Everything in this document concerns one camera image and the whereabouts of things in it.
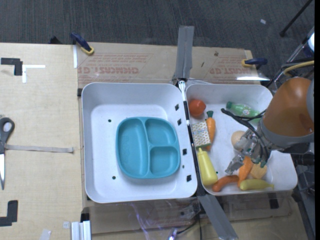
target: yellow bottle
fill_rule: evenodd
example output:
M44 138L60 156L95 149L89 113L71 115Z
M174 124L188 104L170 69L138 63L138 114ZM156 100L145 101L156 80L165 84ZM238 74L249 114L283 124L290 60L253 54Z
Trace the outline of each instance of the yellow bottle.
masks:
M202 184L205 186L215 184L218 181L218 176L208 153L199 148L197 157Z

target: blue divided plate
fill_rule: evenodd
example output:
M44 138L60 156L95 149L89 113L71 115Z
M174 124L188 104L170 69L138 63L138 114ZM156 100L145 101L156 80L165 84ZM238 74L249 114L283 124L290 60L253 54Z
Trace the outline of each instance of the blue divided plate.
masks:
M156 179L172 175L180 165L174 127L156 117L130 117L116 130L116 158L129 177Z

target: dark floor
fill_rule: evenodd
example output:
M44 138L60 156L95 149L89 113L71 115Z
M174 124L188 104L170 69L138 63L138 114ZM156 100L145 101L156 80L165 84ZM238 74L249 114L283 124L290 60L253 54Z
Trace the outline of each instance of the dark floor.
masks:
M268 59L271 78L315 25L308 0L0 0L0 42L46 44L71 32L88 42L177 45L180 25L195 26L193 46L244 48Z

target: white plastic tray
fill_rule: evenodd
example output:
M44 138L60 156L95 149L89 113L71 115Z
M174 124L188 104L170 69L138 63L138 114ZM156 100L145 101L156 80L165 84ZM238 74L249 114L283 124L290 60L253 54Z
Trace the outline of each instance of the white plastic tray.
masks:
M182 199L196 192L195 164L182 94L177 87L155 83L90 83L81 96L85 190L91 200L118 203ZM174 126L181 159L173 175L137 179L121 171L116 158L116 132L119 123L130 117L161 118Z
M265 110L271 99L271 92L262 85L257 84L192 84L186 89L187 100L200 99L206 104L206 110L213 111L216 121L216 130L213 145L208 155L217 171L218 178L226 176L225 170L235 156L231 144L231 136L235 131L246 131L247 128L230 116L221 112L226 108L228 101L247 104L255 110ZM199 118L190 117L190 123L198 123L206 119L204 113ZM267 163L267 173L263 177L269 183L274 184L274 190L242 191L236 183L225 186L220 192L213 192L211 187L203 186L207 192L215 196L237 195L257 192L288 191L298 183L297 173L290 154L272 151Z

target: blue clamp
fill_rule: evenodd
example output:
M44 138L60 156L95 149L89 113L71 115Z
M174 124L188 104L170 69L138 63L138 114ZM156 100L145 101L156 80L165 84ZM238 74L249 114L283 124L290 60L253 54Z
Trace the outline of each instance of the blue clamp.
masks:
M92 47L92 46L90 46L88 43L87 43L87 41L86 40L84 40L84 38L81 36L81 35L79 35L79 34L77 34L77 33L75 33L75 32L72 32L71 34L70 34L70 37L73 39L73 40L75 40L77 43L79 43L79 45L81 45L81 50L83 51L83 52L85 52L86 54L88 54L88 55L91 55L91 54L93 54L94 53L94 48Z
M258 65L259 67L262 65L266 65L268 60L266 58L252 58L252 59L243 59L241 61L241 65L245 68L251 68L252 65Z

